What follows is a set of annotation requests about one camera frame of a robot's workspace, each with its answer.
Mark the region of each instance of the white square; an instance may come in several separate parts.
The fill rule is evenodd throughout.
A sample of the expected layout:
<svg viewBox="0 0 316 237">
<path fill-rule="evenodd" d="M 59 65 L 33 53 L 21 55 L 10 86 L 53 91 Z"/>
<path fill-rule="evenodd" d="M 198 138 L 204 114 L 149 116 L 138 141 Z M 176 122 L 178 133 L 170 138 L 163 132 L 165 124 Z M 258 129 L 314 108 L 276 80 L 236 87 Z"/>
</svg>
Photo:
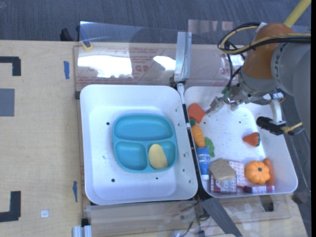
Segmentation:
<svg viewBox="0 0 316 237">
<path fill-rule="evenodd" d="M 49 210 L 46 209 L 46 210 L 41 210 L 40 211 L 40 217 L 41 218 L 48 218 L 49 217 Z"/>
</svg>

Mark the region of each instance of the floor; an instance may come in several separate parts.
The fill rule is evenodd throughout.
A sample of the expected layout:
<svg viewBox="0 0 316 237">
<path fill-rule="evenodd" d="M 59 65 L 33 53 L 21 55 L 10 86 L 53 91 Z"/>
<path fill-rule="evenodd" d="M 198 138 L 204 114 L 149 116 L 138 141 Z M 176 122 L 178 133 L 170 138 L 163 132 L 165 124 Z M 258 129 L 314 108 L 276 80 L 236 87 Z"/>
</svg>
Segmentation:
<svg viewBox="0 0 316 237">
<path fill-rule="evenodd" d="M 190 22 L 283 22 L 300 0 L 0 0 L 0 40 L 60 40 L 68 29 L 78 39 L 80 21 L 188 31 Z M 295 26 L 311 27 L 311 6 Z M 217 43 L 222 35 L 211 36 Z M 284 115 L 298 119 L 293 99 L 284 103 Z M 311 236 L 311 150 L 305 133 L 286 138 L 299 178 L 293 198 Z"/>
</svg>

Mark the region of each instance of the orange pumpkin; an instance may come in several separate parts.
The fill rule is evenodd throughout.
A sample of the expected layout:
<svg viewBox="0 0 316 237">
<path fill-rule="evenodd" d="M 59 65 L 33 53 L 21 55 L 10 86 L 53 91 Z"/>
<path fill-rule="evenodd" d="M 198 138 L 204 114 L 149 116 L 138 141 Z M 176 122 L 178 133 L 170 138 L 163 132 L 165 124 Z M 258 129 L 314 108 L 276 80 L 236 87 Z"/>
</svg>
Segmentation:
<svg viewBox="0 0 316 237">
<path fill-rule="evenodd" d="M 270 179 L 269 168 L 259 160 L 252 160 L 245 167 L 245 177 L 254 184 L 264 184 Z"/>
</svg>

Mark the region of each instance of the yellow potato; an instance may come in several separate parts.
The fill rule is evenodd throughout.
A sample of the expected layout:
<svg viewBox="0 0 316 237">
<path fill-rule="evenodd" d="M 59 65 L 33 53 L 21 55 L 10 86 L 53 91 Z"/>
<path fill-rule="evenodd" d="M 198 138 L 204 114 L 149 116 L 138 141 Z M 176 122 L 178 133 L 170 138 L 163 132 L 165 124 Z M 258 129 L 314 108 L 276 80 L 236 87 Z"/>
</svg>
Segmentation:
<svg viewBox="0 0 316 237">
<path fill-rule="evenodd" d="M 159 144 L 152 144 L 148 151 L 149 163 L 154 169 L 168 167 L 168 162 L 163 148 Z"/>
</svg>

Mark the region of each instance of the table surface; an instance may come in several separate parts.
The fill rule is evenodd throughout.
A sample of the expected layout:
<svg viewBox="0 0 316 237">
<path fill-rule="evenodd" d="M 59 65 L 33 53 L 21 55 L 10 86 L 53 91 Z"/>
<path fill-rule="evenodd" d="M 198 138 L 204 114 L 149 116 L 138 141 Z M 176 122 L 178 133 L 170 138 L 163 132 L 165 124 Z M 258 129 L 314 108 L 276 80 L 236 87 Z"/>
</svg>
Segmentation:
<svg viewBox="0 0 316 237">
<path fill-rule="evenodd" d="M 21 76 L 12 76 L 12 64 L 0 63 L 0 88 L 15 91 L 14 116 L 0 117 L 0 212 L 10 210 L 10 192 L 21 191 L 21 217 L 18 221 L 0 223 L 4 236 L 71 236 L 72 227 L 81 225 L 84 208 L 74 71 L 74 47 L 78 45 L 78 42 L 0 41 L 1 56 L 21 59 Z M 65 76 L 64 62 L 69 63 L 69 78 Z M 77 200 L 74 182 L 78 188 Z M 237 223 L 243 236 L 307 236 L 290 195 L 280 198 L 286 205 L 283 218 Z M 229 199 L 222 202 L 233 218 Z M 49 217 L 41 217 L 42 210 L 49 210 Z M 202 224 L 206 235 L 224 236 L 210 222 L 211 219 Z M 170 236 L 171 232 L 143 236 Z M 193 227 L 186 236 L 194 236 L 196 232 Z"/>
</svg>

